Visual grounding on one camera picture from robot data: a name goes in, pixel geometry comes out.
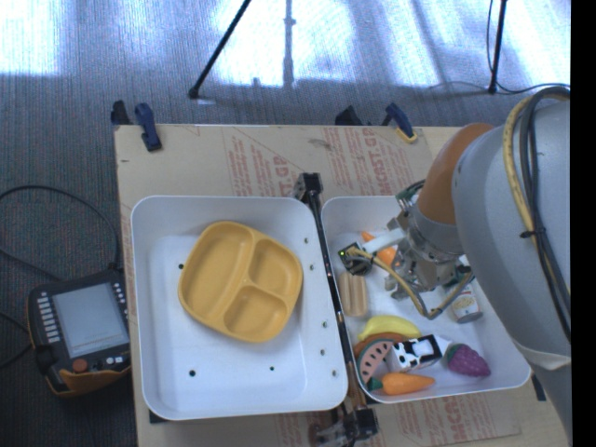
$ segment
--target emergency stop button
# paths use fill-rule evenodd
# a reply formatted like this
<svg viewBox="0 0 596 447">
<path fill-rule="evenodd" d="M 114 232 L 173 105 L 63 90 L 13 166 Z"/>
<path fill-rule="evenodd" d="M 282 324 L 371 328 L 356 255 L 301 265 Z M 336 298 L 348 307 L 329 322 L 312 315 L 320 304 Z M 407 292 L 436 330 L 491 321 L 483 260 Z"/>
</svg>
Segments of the emergency stop button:
<svg viewBox="0 0 596 447">
<path fill-rule="evenodd" d="M 77 358 L 73 361 L 73 373 L 80 374 L 87 371 L 89 365 L 85 359 Z"/>
</svg>

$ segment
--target blue clamp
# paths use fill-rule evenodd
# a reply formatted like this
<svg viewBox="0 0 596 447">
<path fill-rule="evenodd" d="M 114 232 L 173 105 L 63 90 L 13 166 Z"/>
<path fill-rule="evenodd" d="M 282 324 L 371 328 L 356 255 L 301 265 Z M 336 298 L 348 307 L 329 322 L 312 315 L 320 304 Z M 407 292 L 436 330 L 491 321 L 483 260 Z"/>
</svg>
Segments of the blue clamp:
<svg viewBox="0 0 596 447">
<path fill-rule="evenodd" d="M 161 141 L 157 136 L 156 122 L 153 118 L 153 111 L 146 102 L 137 104 L 134 108 L 134 114 L 137 116 L 139 124 L 144 129 L 142 134 L 142 141 L 145 143 L 147 151 L 155 151 L 161 149 Z"/>
<path fill-rule="evenodd" d="M 394 103 L 390 103 L 386 108 L 387 116 L 383 121 L 383 126 L 387 126 L 391 119 L 395 119 L 395 122 L 398 124 L 396 128 L 396 133 L 407 143 L 414 142 L 418 136 L 413 131 L 412 124 L 410 124 L 410 120 L 408 116 L 401 111 L 401 109 Z"/>
</svg>

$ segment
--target tripod leg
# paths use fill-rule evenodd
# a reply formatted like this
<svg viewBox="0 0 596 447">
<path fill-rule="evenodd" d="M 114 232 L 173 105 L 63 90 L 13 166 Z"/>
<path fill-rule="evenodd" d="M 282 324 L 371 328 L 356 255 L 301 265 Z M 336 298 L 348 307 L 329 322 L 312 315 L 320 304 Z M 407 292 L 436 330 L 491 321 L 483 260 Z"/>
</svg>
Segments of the tripod leg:
<svg viewBox="0 0 596 447">
<path fill-rule="evenodd" d="M 188 90 L 188 97 L 191 100 L 195 100 L 196 98 L 198 98 L 198 90 L 200 89 L 201 85 L 203 84 L 203 81 L 205 81 L 205 78 L 209 74 L 211 67 L 217 60 L 217 57 L 220 56 L 220 53 L 222 52 L 222 50 L 225 47 L 225 44 L 227 43 L 227 40 L 232 35 L 232 32 L 236 28 L 236 25 L 238 25 L 238 22 L 242 18 L 242 15 L 244 15 L 244 12 L 249 7 L 250 3 L 251 3 L 251 0 L 244 0 L 244 2 L 242 3 L 242 6 L 240 7 L 240 10 L 237 12 L 236 16 L 232 20 L 232 23 L 230 23 L 230 26 L 225 31 L 225 34 L 223 35 L 223 38 L 221 39 L 219 45 L 217 46 L 217 48 L 215 48 L 215 51 L 213 52 L 213 54 L 211 55 L 211 58 L 207 62 L 207 65 L 205 66 L 203 73 L 201 73 L 201 75 L 198 78 L 198 80 L 196 81 L 195 85 Z"/>
<path fill-rule="evenodd" d="M 499 57 L 501 55 L 501 40 L 503 39 L 503 25 L 505 23 L 505 8 L 507 6 L 507 0 L 501 0 L 501 10 L 499 12 L 499 22 L 496 28 L 496 42 L 494 44 L 494 62 L 493 62 L 493 74 L 491 77 L 491 84 L 488 87 L 488 92 L 491 94 L 496 93 L 496 72 L 499 68 Z"/>
</svg>

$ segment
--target black cable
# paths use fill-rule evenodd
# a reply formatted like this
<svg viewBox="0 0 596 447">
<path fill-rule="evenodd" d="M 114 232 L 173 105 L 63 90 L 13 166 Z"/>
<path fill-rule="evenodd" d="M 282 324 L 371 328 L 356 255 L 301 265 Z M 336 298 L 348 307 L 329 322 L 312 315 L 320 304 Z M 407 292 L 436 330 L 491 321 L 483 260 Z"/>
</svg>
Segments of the black cable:
<svg viewBox="0 0 596 447">
<path fill-rule="evenodd" d="M 23 190 L 33 190 L 33 189 L 41 189 L 41 190 L 48 190 L 50 192 L 56 192 L 58 194 L 62 194 L 64 196 L 68 196 L 70 198 L 73 198 L 74 200 L 77 200 L 78 202 L 82 203 L 83 205 L 89 207 L 90 209 L 92 209 L 95 213 L 97 213 L 110 227 L 110 230 L 112 231 L 114 240 L 115 240 L 115 249 L 114 249 L 114 259 L 111 263 L 108 264 L 108 268 L 113 268 L 113 269 L 117 269 L 118 265 L 119 265 L 119 259 L 120 259 L 120 244 L 119 244 L 119 240 L 118 240 L 118 233 L 116 232 L 114 226 L 110 223 L 110 221 L 108 220 L 108 218 L 101 213 L 97 208 L 95 208 L 93 205 L 91 205 L 89 202 L 87 202 L 86 200 L 84 200 L 83 198 L 79 197 L 79 196 L 75 196 L 74 194 L 71 194 L 65 190 L 62 189 L 58 189 L 56 187 L 51 187 L 48 185 L 38 185 L 38 184 L 26 184 L 26 185 L 20 185 L 17 187 L 13 187 L 12 189 L 8 189 L 5 192 L 3 192 L 2 194 L 0 194 L 0 201 L 5 198 L 6 196 L 13 194 L 15 192 L 19 192 L 19 191 L 23 191 Z M 6 250 L 4 247 L 0 246 L 0 253 L 4 253 L 7 257 L 12 258 L 13 260 L 16 260 L 17 262 L 20 262 L 22 264 L 26 264 L 27 266 L 44 273 L 46 276 L 53 278 L 54 280 L 63 280 L 62 277 L 59 277 L 58 275 L 49 272 L 48 270 L 41 268 L 40 266 L 37 266 L 35 264 L 30 263 L 27 260 L 23 260 L 21 259 L 19 256 L 15 255 L 14 253 L 10 253 L 8 250 Z M 7 319 L 8 321 L 12 322 L 13 324 L 15 324 L 16 326 L 18 326 L 19 328 L 21 328 L 22 330 L 24 330 L 27 334 L 29 334 L 29 331 L 27 329 L 27 327 L 25 327 L 24 325 L 22 325 L 21 323 L 19 323 L 16 319 L 14 319 L 13 317 L 11 317 L 10 315 L 3 313 L 0 311 L 0 316 Z M 24 347 L 18 354 L 16 354 L 15 356 L 12 356 L 9 359 L 4 359 L 0 362 L 0 369 L 7 367 L 8 365 L 10 365 L 11 363 L 13 363 L 14 361 L 16 361 L 17 359 L 19 359 L 22 355 L 24 355 L 30 348 L 31 348 L 31 344 L 28 344 L 26 347 Z"/>
<path fill-rule="evenodd" d="M 488 68 L 491 73 L 493 72 L 493 62 L 491 61 L 491 52 L 489 49 L 489 47 L 490 47 L 489 34 L 490 34 L 490 28 L 491 28 L 491 15 L 493 13 L 493 3 L 494 3 L 494 0 L 491 0 L 491 3 L 488 8 L 488 19 L 486 22 L 486 58 L 488 60 Z M 534 86 L 530 86 L 530 87 L 524 88 L 524 89 L 507 89 L 507 88 L 503 87 L 501 84 L 499 84 L 499 82 L 496 80 L 495 80 L 495 84 L 499 88 L 501 88 L 503 91 L 505 91 L 506 94 L 508 94 L 508 95 L 521 94 L 521 93 L 531 91 L 533 89 L 538 89 L 538 88 L 543 88 L 543 87 L 562 87 L 562 88 L 570 88 L 571 87 L 571 85 L 568 85 L 566 83 L 542 83 L 540 85 L 534 85 Z"/>
<path fill-rule="evenodd" d="M 552 87 L 537 92 L 524 108 L 520 120 L 520 161 L 524 191 L 530 210 L 535 237 L 538 259 L 549 285 L 550 296 L 565 336 L 571 343 L 571 295 L 567 290 L 561 269 L 549 242 L 547 228 L 542 223 L 540 208 L 538 207 L 538 158 L 535 141 L 535 108 L 546 98 L 563 97 L 569 99 L 569 90 Z"/>
</svg>

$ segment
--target toy carrot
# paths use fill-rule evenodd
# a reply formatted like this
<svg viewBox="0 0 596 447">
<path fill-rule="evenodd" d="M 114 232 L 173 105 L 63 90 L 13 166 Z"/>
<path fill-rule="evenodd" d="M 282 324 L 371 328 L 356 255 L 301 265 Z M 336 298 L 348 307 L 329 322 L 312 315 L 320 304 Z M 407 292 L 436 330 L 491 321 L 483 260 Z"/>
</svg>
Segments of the toy carrot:
<svg viewBox="0 0 596 447">
<path fill-rule="evenodd" d="M 371 241 L 374 238 L 374 236 L 369 232 L 362 232 L 361 235 L 365 242 Z M 395 253 L 395 249 L 387 247 L 386 249 L 378 251 L 376 256 L 379 257 L 385 264 L 391 266 L 393 264 L 393 258 L 395 257 Z"/>
<path fill-rule="evenodd" d="M 388 396 L 407 394 L 419 391 L 435 384 L 435 379 L 430 376 L 411 374 L 409 372 L 388 372 L 381 378 L 383 392 Z"/>
</svg>

